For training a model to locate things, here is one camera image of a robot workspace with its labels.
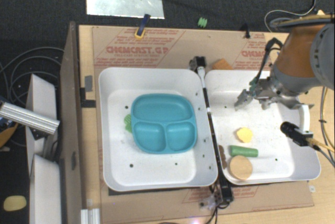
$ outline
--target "green cylinder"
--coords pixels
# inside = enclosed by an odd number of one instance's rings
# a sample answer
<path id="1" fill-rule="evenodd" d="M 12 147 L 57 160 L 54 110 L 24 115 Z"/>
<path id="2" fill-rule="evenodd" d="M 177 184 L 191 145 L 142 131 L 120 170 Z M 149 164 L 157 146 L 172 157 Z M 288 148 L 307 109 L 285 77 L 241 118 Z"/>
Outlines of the green cylinder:
<path id="1" fill-rule="evenodd" d="M 258 157 L 258 149 L 245 148 L 240 146 L 229 146 L 230 156 L 242 155 L 245 157 Z"/>

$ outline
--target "wooden disc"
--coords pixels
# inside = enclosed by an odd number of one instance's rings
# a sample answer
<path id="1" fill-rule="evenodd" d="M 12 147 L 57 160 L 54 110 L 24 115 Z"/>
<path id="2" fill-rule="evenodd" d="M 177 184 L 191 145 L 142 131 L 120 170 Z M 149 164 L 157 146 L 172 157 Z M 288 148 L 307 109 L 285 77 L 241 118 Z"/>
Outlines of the wooden disc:
<path id="1" fill-rule="evenodd" d="M 252 173 L 252 164 L 247 157 L 237 155 L 231 159 L 229 170 L 232 176 L 246 180 Z"/>

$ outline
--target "blue and yellow clamp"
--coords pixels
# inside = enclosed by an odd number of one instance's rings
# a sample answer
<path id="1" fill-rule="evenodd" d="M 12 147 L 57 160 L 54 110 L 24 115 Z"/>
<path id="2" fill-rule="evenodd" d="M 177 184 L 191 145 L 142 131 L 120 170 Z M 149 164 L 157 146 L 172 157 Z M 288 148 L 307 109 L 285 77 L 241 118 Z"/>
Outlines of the blue and yellow clamp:
<path id="1" fill-rule="evenodd" d="M 150 19 L 150 15 L 145 14 L 143 19 L 142 19 L 140 27 L 137 28 L 136 31 L 135 31 L 135 38 L 136 39 L 142 39 L 143 38 L 144 33 L 146 32 L 146 30 L 144 28 L 146 27 L 149 19 Z"/>

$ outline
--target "white tray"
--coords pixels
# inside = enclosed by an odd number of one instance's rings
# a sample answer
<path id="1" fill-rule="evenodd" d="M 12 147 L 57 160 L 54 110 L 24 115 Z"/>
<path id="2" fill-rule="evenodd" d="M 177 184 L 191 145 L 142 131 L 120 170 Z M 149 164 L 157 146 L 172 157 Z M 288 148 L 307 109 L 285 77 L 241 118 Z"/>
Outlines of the white tray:
<path id="1" fill-rule="evenodd" d="M 321 168 L 315 150 L 300 147 L 281 131 L 280 125 L 289 121 L 297 126 L 309 128 L 308 109 L 290 110 L 282 104 L 272 104 L 262 110 L 257 100 L 245 108 L 235 111 L 234 103 L 238 95 L 256 76 L 255 71 L 210 71 L 206 75 L 206 86 L 212 111 L 217 142 L 223 146 L 229 164 L 230 145 L 256 148 L 257 158 L 249 158 L 253 166 L 252 175 L 241 181 L 234 178 L 227 167 L 225 177 L 237 185 L 312 180 L 318 177 Z M 250 143 L 240 142 L 236 131 L 248 127 L 254 136 Z"/>
<path id="2" fill-rule="evenodd" d="M 116 191 L 209 186 L 218 170 L 202 85 L 190 70 L 108 68 L 99 77 L 106 184 Z M 187 98 L 197 124 L 195 146 L 184 153 L 141 151 L 124 118 L 140 95 L 167 93 Z"/>

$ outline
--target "blue divided plate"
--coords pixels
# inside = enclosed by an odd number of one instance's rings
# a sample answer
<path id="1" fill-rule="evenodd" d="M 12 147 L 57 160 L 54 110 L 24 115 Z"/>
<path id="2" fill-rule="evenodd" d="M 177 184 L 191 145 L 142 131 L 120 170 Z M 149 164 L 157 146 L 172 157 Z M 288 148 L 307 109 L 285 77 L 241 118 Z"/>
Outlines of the blue divided plate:
<path id="1" fill-rule="evenodd" d="M 149 153 L 180 153 L 197 140 L 191 103 L 171 94 L 147 94 L 131 106 L 132 134 L 137 146 Z"/>

